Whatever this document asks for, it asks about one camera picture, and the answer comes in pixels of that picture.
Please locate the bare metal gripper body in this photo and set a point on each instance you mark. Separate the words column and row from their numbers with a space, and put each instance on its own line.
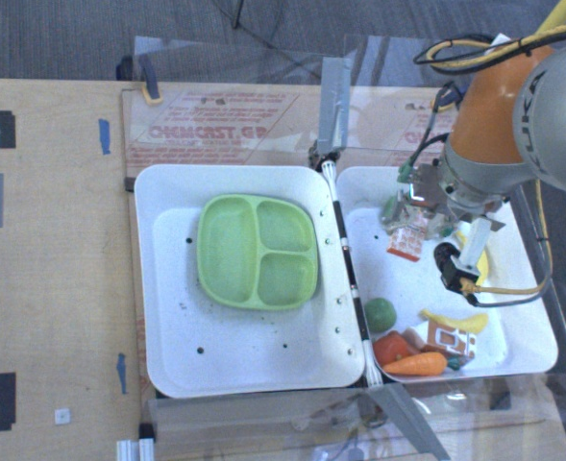
column 429, row 185

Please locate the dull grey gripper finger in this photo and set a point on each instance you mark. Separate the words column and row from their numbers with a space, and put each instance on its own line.
column 394, row 214
column 438, row 221

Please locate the orange and white carton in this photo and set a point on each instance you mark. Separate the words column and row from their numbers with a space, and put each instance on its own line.
column 450, row 340
column 406, row 244

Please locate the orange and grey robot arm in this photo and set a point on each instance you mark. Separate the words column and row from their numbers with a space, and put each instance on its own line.
column 499, row 113

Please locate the thin black and white rod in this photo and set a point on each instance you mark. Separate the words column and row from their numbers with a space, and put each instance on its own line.
column 345, row 248

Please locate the white plastic tray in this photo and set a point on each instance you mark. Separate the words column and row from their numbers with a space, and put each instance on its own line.
column 407, row 281
column 177, row 305

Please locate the green ball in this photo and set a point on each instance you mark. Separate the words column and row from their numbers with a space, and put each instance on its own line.
column 380, row 315

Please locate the pink sausage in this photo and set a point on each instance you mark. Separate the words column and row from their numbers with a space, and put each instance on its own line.
column 413, row 338

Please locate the red tomato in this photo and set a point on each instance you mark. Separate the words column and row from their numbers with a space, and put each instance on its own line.
column 389, row 348

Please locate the green divided plate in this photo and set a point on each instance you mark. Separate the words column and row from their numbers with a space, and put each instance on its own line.
column 256, row 252

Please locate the orange carrot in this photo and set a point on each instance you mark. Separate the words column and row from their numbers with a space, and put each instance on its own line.
column 419, row 364

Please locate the brown cardboard board red print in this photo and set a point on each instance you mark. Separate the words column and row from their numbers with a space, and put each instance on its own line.
column 225, row 132

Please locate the black cylinder on white bracket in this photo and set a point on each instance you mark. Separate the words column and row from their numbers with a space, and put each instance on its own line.
column 455, row 269

